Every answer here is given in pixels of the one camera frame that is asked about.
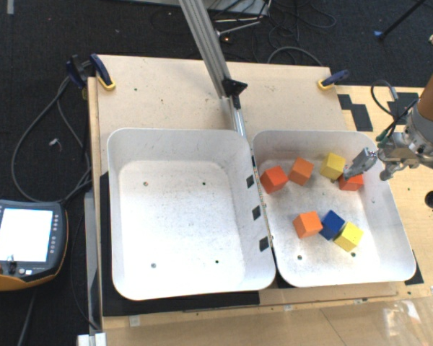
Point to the pale wood board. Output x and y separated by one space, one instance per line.
166 96

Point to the yellow cube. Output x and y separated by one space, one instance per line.
332 166
348 237

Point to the red-orange cube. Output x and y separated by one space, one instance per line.
353 184
273 179

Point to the blue cube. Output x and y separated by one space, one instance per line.
332 222

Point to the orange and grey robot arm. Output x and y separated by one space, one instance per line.
428 103

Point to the orange cube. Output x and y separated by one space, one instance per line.
307 225
301 171

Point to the white plastic tray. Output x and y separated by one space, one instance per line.
180 215
375 236

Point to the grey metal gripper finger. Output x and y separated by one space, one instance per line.
362 162
389 169

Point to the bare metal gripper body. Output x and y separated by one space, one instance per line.
415 151

